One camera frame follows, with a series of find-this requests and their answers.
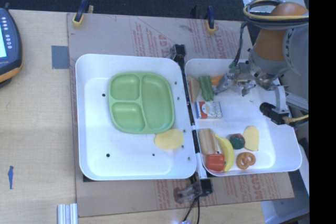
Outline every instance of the wooden table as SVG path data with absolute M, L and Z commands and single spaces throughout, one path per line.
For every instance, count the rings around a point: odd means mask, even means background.
M 0 223 L 56 224 L 58 204 L 76 203 L 69 69 L 51 65 L 51 47 L 68 45 L 66 13 L 10 13 L 24 45 L 24 66 L 0 88 Z M 187 211 L 79 218 L 78 223 L 180 223 Z M 188 219 L 196 223 L 197 207 Z M 263 222 L 259 202 L 201 207 L 200 223 Z

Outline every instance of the small box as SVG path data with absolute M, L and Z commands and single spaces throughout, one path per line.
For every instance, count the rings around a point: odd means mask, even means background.
M 198 101 L 195 102 L 195 108 L 198 119 L 220 119 L 223 116 L 219 102 Z

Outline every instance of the potato slice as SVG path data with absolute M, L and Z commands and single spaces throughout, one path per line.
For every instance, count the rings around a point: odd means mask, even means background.
M 259 130 L 253 126 L 247 126 L 243 132 L 245 139 L 245 148 L 250 151 L 257 151 L 259 149 Z
M 163 150 L 173 150 L 182 146 L 184 135 L 179 129 L 169 129 L 155 135 L 154 144 Z

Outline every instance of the cardboard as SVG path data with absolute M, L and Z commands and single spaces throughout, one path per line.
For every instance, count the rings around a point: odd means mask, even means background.
M 123 180 L 93 182 L 79 167 L 75 63 L 84 54 L 167 57 L 174 44 L 186 47 L 186 62 L 193 58 L 233 59 L 239 44 L 241 22 L 215 21 L 216 31 L 206 30 L 205 20 L 85 14 L 80 26 L 67 14 L 72 123 L 75 150 L 76 192 L 79 217 L 186 208 L 174 190 L 190 185 L 189 179 Z M 251 47 L 248 30 L 243 33 L 242 58 Z M 201 206 L 292 198 L 288 173 L 269 173 L 211 178 L 213 193 Z

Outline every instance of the tomato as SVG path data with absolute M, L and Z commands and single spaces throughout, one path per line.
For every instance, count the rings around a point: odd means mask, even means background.
M 206 155 L 205 167 L 209 170 L 221 172 L 224 169 L 224 155 L 222 153 Z

